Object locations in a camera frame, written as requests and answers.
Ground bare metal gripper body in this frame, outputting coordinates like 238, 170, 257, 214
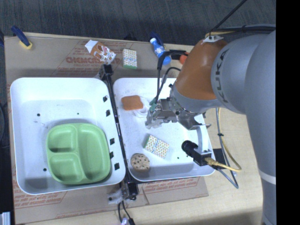
152, 97, 212, 131

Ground green patterned white carton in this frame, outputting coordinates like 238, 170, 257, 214
122, 48, 138, 70

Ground brown chocolate chip biscuit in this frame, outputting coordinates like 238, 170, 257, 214
130, 153, 151, 173

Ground brown cardboard board red print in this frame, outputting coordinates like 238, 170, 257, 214
4, 31, 210, 225

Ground orange toy bread slice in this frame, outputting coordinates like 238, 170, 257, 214
120, 95, 144, 112

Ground black block with thin wires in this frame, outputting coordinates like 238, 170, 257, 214
120, 181, 139, 201
99, 64, 114, 80

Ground thin black rod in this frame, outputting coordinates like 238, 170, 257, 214
105, 66, 135, 196

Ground green divided plate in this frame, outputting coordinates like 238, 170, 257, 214
45, 123, 112, 186

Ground blue and white bottle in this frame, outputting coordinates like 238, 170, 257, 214
150, 37, 172, 66

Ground white plastic tray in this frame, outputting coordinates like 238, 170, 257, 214
9, 77, 127, 195
112, 77, 217, 183

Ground black cylinder on white bracket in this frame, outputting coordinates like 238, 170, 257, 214
181, 123, 214, 167

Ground orange patterned white carton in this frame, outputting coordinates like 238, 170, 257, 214
142, 134, 170, 159

